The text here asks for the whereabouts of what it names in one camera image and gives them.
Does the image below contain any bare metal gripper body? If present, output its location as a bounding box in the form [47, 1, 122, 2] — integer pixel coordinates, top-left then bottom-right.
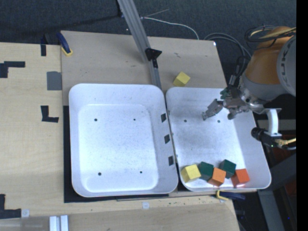
[222, 87, 267, 114]

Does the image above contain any white plastic tray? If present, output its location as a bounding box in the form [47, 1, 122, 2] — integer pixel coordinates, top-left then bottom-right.
[68, 83, 179, 198]
[165, 87, 272, 193]

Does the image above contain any yellow cube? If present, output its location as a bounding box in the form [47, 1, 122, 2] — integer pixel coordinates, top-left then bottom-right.
[172, 71, 191, 87]
[180, 164, 202, 183]

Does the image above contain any green cube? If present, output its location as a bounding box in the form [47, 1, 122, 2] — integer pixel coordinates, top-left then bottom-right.
[197, 161, 215, 181]
[218, 159, 237, 179]

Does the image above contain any orange cube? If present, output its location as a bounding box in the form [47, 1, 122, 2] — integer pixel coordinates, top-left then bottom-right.
[230, 168, 250, 188]
[207, 167, 227, 187]

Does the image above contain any pale wood board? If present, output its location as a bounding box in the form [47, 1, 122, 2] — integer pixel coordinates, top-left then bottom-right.
[60, 30, 257, 198]

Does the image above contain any black cylinder on white bracket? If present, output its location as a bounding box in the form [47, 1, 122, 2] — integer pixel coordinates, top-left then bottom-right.
[251, 108, 282, 148]

